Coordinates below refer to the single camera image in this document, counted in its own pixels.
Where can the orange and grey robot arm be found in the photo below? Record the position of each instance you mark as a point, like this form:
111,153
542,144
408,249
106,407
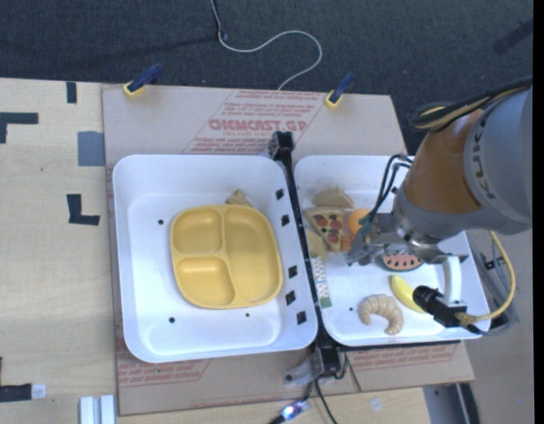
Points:
448,170

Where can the white patterned packet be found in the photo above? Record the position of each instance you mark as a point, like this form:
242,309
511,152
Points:
320,281

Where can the yellow divided plate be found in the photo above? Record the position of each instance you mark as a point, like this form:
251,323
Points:
250,254

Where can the yellow banana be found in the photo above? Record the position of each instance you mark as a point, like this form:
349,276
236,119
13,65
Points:
402,292

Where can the white plastic tray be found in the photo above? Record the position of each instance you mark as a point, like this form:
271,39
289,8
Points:
364,285
144,245

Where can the orange fruit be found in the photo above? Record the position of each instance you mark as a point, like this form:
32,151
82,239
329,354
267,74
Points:
356,221

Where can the black cylinder on white bracket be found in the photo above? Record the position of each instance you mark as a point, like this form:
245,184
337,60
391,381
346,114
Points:
435,300

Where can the pizza slice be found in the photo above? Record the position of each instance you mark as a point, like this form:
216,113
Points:
327,225

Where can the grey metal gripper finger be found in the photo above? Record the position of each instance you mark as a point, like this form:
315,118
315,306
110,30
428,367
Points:
356,258
361,242

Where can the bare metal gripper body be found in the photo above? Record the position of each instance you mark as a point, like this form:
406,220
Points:
389,234

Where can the beige croissant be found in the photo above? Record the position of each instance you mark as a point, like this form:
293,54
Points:
384,309

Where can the thin black rod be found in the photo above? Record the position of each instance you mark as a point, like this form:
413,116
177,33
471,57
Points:
304,236

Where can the small tan bread slice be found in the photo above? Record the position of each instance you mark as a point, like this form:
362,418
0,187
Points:
239,198

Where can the large tan bread slice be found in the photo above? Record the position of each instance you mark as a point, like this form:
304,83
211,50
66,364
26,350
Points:
331,198

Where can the brown cardboard board, red print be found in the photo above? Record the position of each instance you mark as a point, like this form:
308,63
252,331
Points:
166,122

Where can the pale yellow cheese wedge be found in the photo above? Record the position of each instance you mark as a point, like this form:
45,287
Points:
315,243

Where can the watermelon slice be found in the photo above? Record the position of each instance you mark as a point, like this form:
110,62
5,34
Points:
402,263

